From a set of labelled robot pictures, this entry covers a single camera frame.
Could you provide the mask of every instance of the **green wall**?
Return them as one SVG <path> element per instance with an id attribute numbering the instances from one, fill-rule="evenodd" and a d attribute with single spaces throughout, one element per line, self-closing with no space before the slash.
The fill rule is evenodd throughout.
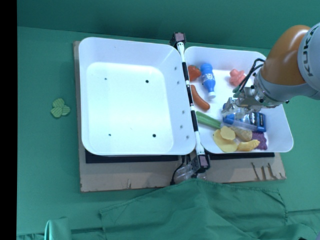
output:
<path id="1" fill-rule="evenodd" d="M 17 0 L 17 25 L 270 49 L 297 24 L 320 21 L 320 0 Z"/>

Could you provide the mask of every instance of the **green cloth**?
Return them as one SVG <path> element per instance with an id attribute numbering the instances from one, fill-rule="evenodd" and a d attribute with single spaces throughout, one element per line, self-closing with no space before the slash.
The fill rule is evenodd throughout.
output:
<path id="1" fill-rule="evenodd" d="M 277 190 L 190 179 L 100 210 L 107 240 L 315 240 Z"/>

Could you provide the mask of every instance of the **green table surface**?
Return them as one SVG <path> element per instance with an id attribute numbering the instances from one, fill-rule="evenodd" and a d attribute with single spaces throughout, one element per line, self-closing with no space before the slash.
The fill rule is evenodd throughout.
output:
<path id="1" fill-rule="evenodd" d="M 105 37 L 169 44 L 168 40 L 18 27 L 18 136 L 16 234 L 43 233 L 48 220 L 69 218 L 70 227 L 100 229 L 99 209 L 154 189 L 80 193 L 78 129 L 73 41 Z M 187 43 L 223 49 L 269 50 L 214 44 Z M 63 98 L 68 116 L 54 118 L 52 102 Z M 282 153 L 286 180 L 233 183 L 279 189 L 289 212 L 320 210 L 320 102 L 295 97 L 284 110 L 294 139 Z"/>

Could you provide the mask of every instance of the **plastic water bottle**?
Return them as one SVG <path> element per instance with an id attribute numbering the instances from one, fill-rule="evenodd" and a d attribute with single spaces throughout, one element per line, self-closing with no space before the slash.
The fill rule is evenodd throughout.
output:
<path id="1" fill-rule="evenodd" d="M 216 97 L 216 93 L 215 93 L 216 80 L 215 80 L 213 68 L 211 64 L 205 63 L 201 65 L 200 71 L 201 71 L 203 86 L 208 91 L 209 99 L 212 100 L 213 98 Z"/>

